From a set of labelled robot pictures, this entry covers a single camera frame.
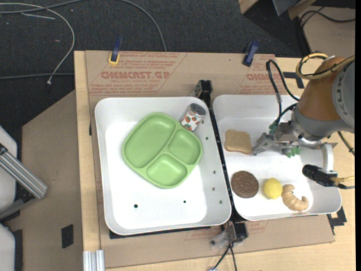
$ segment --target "yellow fruit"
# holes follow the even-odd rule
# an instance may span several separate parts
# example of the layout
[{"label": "yellow fruit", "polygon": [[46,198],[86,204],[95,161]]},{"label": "yellow fruit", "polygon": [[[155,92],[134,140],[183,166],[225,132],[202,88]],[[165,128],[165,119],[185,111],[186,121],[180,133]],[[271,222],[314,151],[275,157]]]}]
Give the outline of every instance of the yellow fruit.
[{"label": "yellow fruit", "polygon": [[263,190],[270,199],[277,199],[282,194],[282,184],[276,178],[269,178],[263,185]]}]

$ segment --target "robotic hand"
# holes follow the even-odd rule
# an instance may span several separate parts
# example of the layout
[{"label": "robotic hand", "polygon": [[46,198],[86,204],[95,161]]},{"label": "robotic hand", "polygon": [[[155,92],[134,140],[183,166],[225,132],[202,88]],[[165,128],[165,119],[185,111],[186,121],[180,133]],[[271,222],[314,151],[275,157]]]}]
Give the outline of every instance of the robotic hand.
[{"label": "robotic hand", "polygon": [[[302,65],[314,57],[325,60],[315,73],[302,74]],[[310,54],[299,62],[296,74],[310,81],[298,103],[288,109],[293,110],[291,120],[280,123],[279,117],[270,133],[263,133],[257,141],[255,155],[278,145],[291,156],[300,146],[321,148],[322,139],[334,132],[355,132],[355,55],[344,59]]]}]

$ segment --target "can lid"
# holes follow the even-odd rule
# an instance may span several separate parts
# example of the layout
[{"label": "can lid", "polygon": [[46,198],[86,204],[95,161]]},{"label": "can lid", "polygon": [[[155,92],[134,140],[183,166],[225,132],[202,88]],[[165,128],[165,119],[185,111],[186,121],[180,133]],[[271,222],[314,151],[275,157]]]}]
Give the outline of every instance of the can lid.
[{"label": "can lid", "polygon": [[206,114],[206,111],[204,108],[202,108],[199,104],[192,103],[191,104],[191,110],[197,113],[198,115],[204,116]]}]

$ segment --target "black floor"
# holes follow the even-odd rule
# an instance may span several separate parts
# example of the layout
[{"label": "black floor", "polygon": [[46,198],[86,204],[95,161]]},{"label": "black floor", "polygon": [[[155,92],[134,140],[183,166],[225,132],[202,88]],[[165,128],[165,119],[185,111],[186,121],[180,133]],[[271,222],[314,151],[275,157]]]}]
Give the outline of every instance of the black floor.
[{"label": "black floor", "polygon": [[[48,6],[70,0],[0,0]],[[260,0],[245,15],[238,0],[127,0],[143,7],[158,23],[167,51],[241,53],[252,40],[259,53],[301,57],[300,27],[287,13],[277,16],[272,0]],[[314,5],[355,8],[355,0],[318,0]],[[1,6],[22,10],[26,6]],[[117,34],[123,50],[163,51],[156,27],[136,7],[114,0],[91,0],[54,8],[73,27],[75,50],[111,50]],[[0,16],[0,78],[53,72],[67,53],[72,35],[66,23],[47,11]],[[73,55],[59,73],[72,73]],[[0,125],[10,134],[74,89],[72,76],[0,79]]]}]

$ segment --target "can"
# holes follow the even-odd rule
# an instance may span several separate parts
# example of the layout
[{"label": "can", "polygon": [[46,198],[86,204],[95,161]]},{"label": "can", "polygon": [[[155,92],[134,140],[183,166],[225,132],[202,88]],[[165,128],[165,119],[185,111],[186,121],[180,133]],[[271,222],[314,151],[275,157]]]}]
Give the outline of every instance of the can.
[{"label": "can", "polygon": [[180,123],[188,130],[194,132],[205,116],[206,111],[199,104],[192,103],[183,115]]}]

